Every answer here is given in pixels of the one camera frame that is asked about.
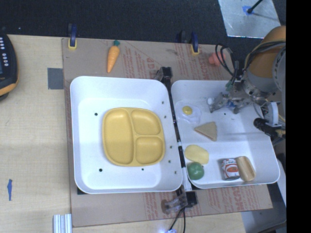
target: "cardboard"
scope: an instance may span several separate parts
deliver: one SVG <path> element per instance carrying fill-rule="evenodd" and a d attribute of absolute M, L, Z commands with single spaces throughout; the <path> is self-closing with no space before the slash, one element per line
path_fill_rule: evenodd
<path fill-rule="evenodd" d="M 213 45 L 199 45 L 200 54 L 192 56 L 190 44 L 138 41 L 120 43 L 121 53 L 108 74 L 106 59 L 113 40 L 77 39 L 77 49 L 69 50 L 68 38 L 62 39 L 73 227 L 174 218 L 176 213 L 165 214 L 161 209 L 161 203 L 177 197 L 175 192 L 90 195 L 78 190 L 74 181 L 69 93 L 69 86 L 74 78 L 102 76 L 153 79 L 161 67 L 172 68 L 172 82 L 230 78 L 224 68 L 208 63 L 209 56 L 215 51 Z M 232 68 L 228 54 L 227 57 L 227 64 Z M 196 190 L 195 193 L 198 204 L 186 211 L 186 216 L 272 208 L 267 185 Z"/>

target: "carrot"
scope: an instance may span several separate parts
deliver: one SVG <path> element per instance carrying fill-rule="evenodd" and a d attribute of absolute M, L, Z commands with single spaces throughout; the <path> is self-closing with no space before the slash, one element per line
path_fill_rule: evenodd
<path fill-rule="evenodd" d="M 117 61 L 118 55 L 120 54 L 120 49 L 118 45 L 120 44 L 119 41 L 115 40 L 113 42 L 113 46 L 109 49 L 108 58 L 107 58 L 107 72 L 111 72 L 114 64 Z"/>

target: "green apple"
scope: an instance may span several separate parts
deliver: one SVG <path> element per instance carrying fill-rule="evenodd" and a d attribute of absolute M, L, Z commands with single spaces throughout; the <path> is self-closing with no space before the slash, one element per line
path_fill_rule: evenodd
<path fill-rule="evenodd" d="M 189 178 L 192 180 L 199 180 L 204 176 L 203 166 L 198 162 L 191 162 L 187 165 Z"/>

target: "can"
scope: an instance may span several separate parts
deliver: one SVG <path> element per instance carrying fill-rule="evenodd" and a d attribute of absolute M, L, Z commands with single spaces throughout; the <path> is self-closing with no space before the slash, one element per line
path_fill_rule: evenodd
<path fill-rule="evenodd" d="M 236 180 L 240 177 L 239 169 L 235 159 L 224 159 L 222 161 L 222 169 L 224 171 L 224 177 L 227 181 Z"/>

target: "triangular wedge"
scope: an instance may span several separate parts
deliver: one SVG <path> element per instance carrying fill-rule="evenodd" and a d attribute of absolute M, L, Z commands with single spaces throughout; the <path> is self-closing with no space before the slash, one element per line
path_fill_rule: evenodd
<path fill-rule="evenodd" d="M 215 122 L 209 122 L 194 128 L 198 133 L 208 137 L 212 141 L 217 141 L 217 126 Z"/>

